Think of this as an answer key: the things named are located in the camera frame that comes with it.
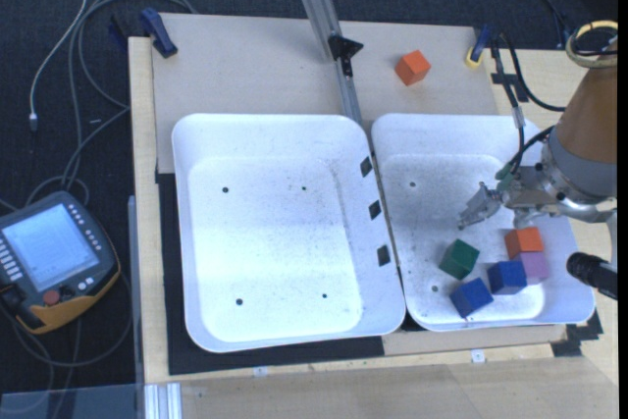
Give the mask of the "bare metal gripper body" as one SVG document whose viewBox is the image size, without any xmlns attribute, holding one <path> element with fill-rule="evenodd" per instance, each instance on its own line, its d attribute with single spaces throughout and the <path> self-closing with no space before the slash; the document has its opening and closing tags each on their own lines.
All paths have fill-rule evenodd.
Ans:
<svg viewBox="0 0 628 419">
<path fill-rule="evenodd" d="M 612 196 L 582 188 L 550 164 L 520 166 L 499 181 L 499 192 L 503 205 L 514 212 L 515 224 L 531 224 L 544 215 L 589 224 L 615 224 L 617 220 L 615 207 L 601 208 Z"/>
</svg>

